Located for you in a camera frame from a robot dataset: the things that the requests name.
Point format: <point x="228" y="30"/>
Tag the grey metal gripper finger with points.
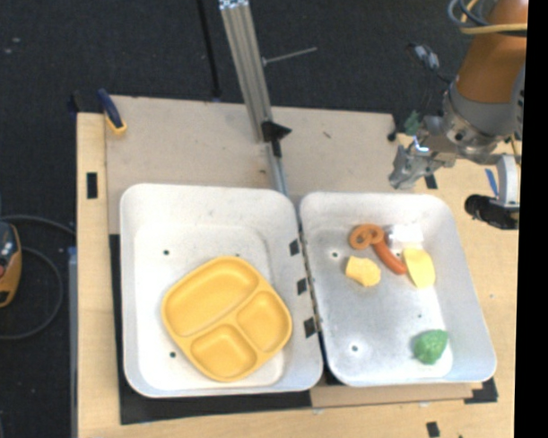
<point x="420" y="171"/>
<point x="399" y="171"/>

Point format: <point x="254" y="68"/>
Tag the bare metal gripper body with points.
<point x="442" y="150"/>

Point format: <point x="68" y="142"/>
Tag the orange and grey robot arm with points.
<point x="491" y="64"/>

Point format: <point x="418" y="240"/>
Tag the white packet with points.
<point x="405" y="235"/>

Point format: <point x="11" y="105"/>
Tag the brown pretzel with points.
<point x="357" y="238"/>

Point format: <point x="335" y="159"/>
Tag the orange sausage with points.
<point x="389" y="260"/>

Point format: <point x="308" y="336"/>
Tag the yellow banana slice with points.
<point x="419" y="267"/>

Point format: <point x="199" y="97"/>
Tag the yellow cheese chunk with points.
<point x="363" y="271"/>

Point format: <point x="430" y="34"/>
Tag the white plastic tray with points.
<point x="378" y="316"/>
<point x="202" y="211"/>

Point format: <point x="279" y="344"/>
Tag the green broccoli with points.
<point x="430" y="347"/>

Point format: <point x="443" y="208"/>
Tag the flat brown cardboard board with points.
<point x="182" y="143"/>

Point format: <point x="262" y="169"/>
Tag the yellow divided plate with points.
<point x="208" y="296"/>

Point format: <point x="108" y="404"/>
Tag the black cylinder on white bracket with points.
<point x="492" y="211"/>

